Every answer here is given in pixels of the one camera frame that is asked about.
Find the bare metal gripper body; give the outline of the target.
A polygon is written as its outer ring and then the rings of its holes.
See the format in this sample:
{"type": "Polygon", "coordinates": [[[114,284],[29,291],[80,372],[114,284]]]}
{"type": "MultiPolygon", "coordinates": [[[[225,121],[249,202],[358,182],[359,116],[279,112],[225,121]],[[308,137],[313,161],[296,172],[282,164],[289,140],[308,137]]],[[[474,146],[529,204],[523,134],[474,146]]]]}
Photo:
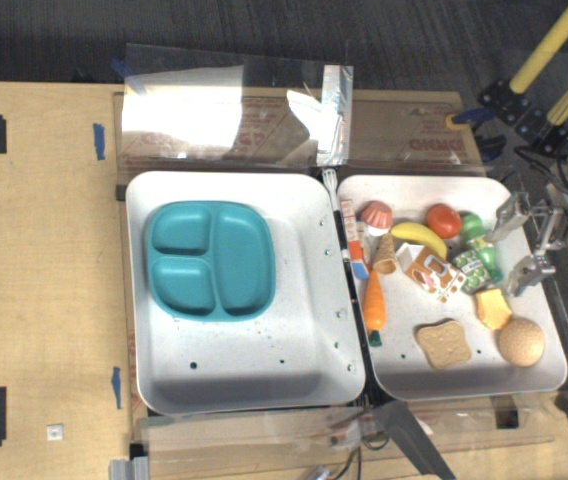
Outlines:
{"type": "Polygon", "coordinates": [[[538,202],[531,207],[529,216],[536,231],[532,248],[535,257],[567,248],[568,211],[565,207],[552,202],[538,202]]]}

